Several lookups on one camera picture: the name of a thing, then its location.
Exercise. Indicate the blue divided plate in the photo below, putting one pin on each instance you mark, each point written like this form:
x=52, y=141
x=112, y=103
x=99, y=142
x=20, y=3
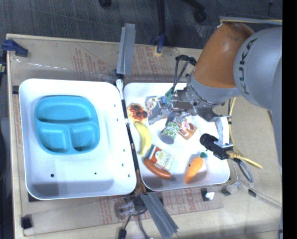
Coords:
x=66, y=123

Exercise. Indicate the green and white can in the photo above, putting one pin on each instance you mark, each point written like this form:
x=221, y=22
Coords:
x=169, y=133

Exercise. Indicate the white and orange carton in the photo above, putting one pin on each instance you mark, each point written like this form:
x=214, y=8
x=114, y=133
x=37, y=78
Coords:
x=162, y=159

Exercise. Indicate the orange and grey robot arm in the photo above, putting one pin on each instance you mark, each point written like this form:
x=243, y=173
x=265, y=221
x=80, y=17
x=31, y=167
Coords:
x=220, y=56

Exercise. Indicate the red sausage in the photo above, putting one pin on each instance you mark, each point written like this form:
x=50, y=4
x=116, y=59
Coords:
x=157, y=170

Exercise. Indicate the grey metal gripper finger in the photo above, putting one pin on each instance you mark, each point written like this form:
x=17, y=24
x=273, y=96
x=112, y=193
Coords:
x=155, y=115
x=175, y=120

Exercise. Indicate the white plastic tray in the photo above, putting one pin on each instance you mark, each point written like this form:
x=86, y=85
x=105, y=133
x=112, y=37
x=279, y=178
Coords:
x=71, y=173
x=186, y=155

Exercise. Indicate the thin black and white rod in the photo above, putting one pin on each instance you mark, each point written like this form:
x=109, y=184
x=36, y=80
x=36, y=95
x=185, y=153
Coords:
x=128, y=131

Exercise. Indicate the pizza slice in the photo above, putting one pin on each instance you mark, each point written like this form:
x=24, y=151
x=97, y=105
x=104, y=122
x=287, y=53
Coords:
x=137, y=113

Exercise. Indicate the brown cardboard board red print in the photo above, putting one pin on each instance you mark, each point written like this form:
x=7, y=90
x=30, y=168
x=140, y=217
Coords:
x=88, y=56

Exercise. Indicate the yellow banana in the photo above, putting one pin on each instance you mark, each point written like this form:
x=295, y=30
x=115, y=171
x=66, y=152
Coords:
x=144, y=138

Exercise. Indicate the white and red carton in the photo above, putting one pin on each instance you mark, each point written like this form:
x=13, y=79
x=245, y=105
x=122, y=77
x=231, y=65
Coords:
x=152, y=104

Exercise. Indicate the black cylinder on white bracket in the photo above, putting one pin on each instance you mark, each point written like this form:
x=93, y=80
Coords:
x=213, y=143

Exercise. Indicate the orange carrot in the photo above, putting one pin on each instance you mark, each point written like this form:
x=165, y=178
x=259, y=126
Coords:
x=194, y=168

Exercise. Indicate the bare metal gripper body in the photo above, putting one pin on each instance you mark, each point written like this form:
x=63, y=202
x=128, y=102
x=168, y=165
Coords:
x=184, y=103

